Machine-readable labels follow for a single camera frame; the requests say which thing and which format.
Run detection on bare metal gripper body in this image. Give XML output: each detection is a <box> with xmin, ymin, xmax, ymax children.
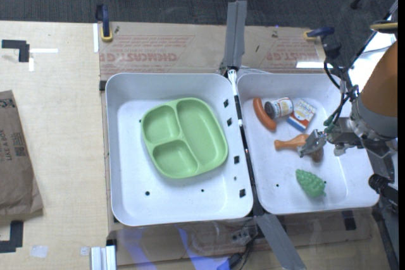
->
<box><xmin>327</xmin><ymin>116</ymin><xmax>370</xmax><ymax>156</ymax></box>

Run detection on orange brown toy chicken drumstick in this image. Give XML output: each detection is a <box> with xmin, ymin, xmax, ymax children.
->
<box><xmin>273</xmin><ymin>133</ymin><xmax>325</xmax><ymax>164</ymax></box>

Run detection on small white blue red carton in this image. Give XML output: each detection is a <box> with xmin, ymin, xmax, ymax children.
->
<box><xmin>286</xmin><ymin>99</ymin><xmax>317</xmax><ymax>133</ymax></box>

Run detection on green toy grapes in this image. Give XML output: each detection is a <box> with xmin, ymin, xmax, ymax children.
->
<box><xmin>295</xmin><ymin>168</ymin><xmax>328</xmax><ymax>199</ymax></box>

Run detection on small white labelled can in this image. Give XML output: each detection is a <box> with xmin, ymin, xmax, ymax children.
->
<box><xmin>263</xmin><ymin>96</ymin><xmax>295</xmax><ymax>121</ymax></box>

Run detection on white plastic tray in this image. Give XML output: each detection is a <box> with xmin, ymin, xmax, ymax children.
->
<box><xmin>104</xmin><ymin>72</ymin><xmax>254</xmax><ymax>228</ymax></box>
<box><xmin>236</xmin><ymin>72</ymin><xmax>381</xmax><ymax>216</ymax></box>

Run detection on orange toy sausage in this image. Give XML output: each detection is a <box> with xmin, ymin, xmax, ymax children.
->
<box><xmin>252</xmin><ymin>97</ymin><xmax>278</xmax><ymax>132</ymax></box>

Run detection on green divided plate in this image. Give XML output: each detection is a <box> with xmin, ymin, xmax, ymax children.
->
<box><xmin>140</xmin><ymin>97</ymin><xmax>230</xmax><ymax>180</ymax></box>

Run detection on brown cardboard board, red print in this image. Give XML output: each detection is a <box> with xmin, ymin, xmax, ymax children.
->
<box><xmin>98</xmin><ymin>21</ymin><xmax>382</xmax><ymax>266</ymax></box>

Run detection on brown paper envelope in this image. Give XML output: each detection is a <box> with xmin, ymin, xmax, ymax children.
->
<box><xmin>0</xmin><ymin>89</ymin><xmax>45</xmax><ymax>216</ymax></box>

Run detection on black cylinder on white bracket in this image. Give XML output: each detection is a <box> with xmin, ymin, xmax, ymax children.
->
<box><xmin>363</xmin><ymin>139</ymin><xmax>399</xmax><ymax>205</ymax></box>

